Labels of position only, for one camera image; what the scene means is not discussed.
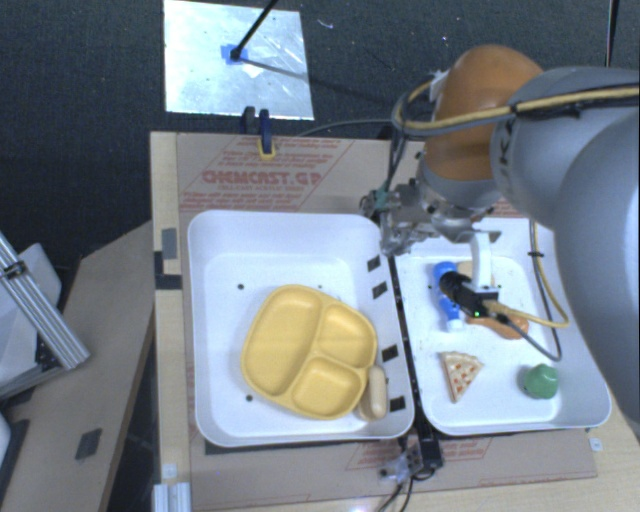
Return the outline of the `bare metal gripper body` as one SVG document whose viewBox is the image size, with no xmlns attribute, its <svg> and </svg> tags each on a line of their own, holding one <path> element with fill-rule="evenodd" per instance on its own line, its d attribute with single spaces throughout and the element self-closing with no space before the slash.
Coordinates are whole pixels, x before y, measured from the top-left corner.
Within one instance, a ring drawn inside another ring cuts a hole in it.
<svg viewBox="0 0 640 512">
<path fill-rule="evenodd" d="M 366 217 L 379 227 L 381 251 L 391 257 L 409 253 L 429 238 L 465 243 L 473 232 L 475 210 L 454 205 L 428 185 L 410 180 L 393 190 L 384 183 L 370 191 Z"/>
</svg>

